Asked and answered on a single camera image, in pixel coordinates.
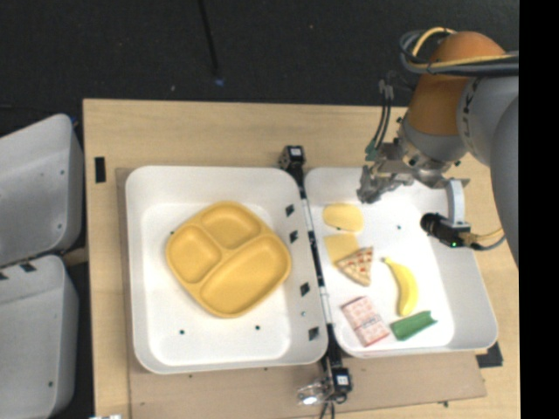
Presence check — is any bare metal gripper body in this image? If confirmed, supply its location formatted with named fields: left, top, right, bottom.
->
left=374, top=140, right=471, bottom=190

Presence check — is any pale yellow oval bread slice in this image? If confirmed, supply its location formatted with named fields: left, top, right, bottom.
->
left=322, top=203, right=365, bottom=234

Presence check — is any pale yellow square cheese slice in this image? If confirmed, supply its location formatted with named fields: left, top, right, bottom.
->
left=323, top=232, right=361, bottom=265

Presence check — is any toy pizza slice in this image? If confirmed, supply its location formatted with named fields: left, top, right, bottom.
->
left=335, top=245, right=376, bottom=288

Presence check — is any thin black and white rod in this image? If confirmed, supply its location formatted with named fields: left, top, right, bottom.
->
left=288, top=163, right=347, bottom=377

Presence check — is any yellow banana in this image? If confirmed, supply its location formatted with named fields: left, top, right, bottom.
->
left=380, top=256, right=419, bottom=319

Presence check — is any white plastic tray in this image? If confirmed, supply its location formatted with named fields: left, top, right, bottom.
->
left=124, top=164, right=330, bottom=375
left=302, top=166, right=500, bottom=360

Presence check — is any pink patterned carton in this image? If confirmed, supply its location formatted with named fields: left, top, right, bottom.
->
left=340, top=295, right=391, bottom=348

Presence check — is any yellow divided plate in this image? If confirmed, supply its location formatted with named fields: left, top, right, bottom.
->
left=164, top=199, right=293, bottom=319

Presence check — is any black cylinder on white bracket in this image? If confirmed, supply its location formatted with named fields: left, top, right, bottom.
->
left=419, top=179, right=473, bottom=250

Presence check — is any black block with thin wires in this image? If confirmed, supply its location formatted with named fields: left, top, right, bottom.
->
left=278, top=144, right=307, bottom=170
left=328, top=366, right=353, bottom=395

